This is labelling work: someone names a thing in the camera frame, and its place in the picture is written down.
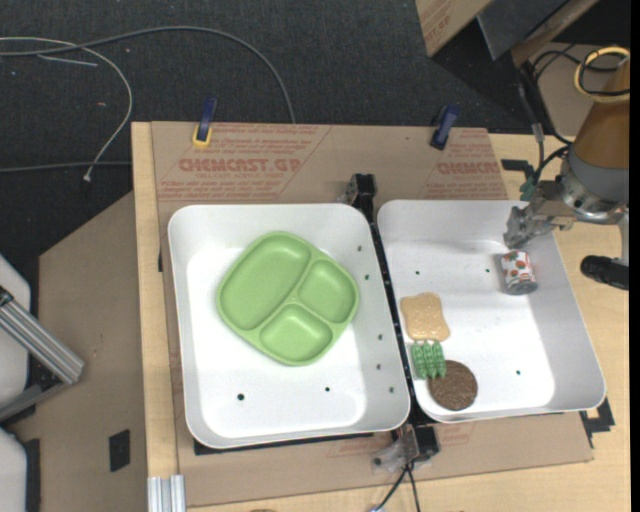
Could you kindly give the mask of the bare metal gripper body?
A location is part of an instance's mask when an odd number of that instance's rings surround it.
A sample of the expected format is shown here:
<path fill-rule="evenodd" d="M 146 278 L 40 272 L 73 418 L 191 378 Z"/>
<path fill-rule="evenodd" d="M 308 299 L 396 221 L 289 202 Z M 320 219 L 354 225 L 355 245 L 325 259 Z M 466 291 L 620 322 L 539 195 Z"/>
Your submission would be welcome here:
<path fill-rule="evenodd" d="M 627 214 L 624 204 L 603 199 L 581 184 L 544 180 L 520 212 L 520 230 L 566 230 L 574 222 L 613 225 Z"/>

